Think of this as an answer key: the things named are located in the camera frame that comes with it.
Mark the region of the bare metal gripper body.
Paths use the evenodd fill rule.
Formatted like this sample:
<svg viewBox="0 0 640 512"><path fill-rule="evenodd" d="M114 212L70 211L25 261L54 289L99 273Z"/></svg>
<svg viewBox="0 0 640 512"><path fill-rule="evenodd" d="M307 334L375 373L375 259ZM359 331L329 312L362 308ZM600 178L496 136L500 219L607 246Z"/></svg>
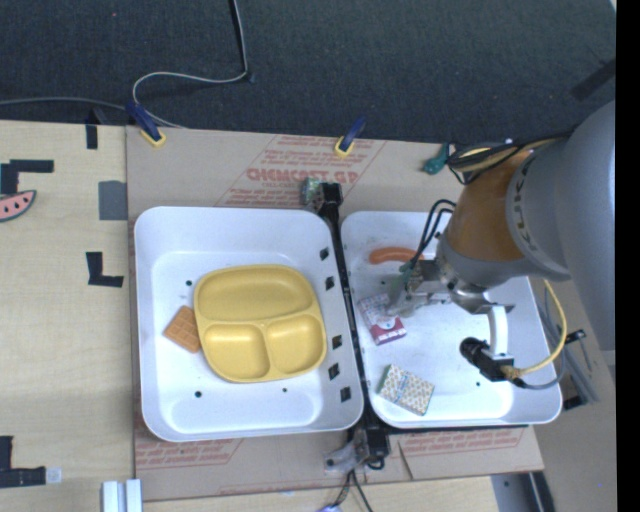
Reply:
<svg viewBox="0 0 640 512"><path fill-rule="evenodd" d="M406 295L425 295L424 306L453 303L474 315L488 314L496 307L504 307L507 313L515 308L514 304L490 301L486 288L467 283L448 263L440 264L437 260L416 263L405 285Z"/></svg>

